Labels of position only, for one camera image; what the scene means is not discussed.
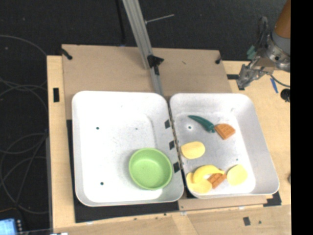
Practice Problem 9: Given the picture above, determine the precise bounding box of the white plastic tray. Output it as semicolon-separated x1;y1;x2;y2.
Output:
169;93;280;200
71;90;185;208

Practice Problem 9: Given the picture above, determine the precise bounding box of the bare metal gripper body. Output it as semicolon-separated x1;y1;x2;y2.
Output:
248;48;291;75

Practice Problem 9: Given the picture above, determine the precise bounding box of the dark green chili pepper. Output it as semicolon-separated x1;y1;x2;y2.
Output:
187;115;216;134

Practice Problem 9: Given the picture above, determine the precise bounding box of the thin black and white rod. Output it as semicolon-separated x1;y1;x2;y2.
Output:
167;105;184;173

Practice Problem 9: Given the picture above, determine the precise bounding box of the green bowl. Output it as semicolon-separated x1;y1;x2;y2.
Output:
128;147;174;191

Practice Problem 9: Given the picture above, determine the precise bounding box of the orange waffle biscuit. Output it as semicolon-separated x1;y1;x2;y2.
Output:
214;123;237;141
207;172;227;189

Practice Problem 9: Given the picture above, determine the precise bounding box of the black cylinder on white bracket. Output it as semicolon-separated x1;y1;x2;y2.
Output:
280;88;291;103

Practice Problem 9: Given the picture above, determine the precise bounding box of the yellow banana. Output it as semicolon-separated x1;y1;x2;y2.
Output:
192;164;226;184

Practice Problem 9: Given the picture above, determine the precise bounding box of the brown cardboard board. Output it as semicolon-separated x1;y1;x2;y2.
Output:
61;44;275;212

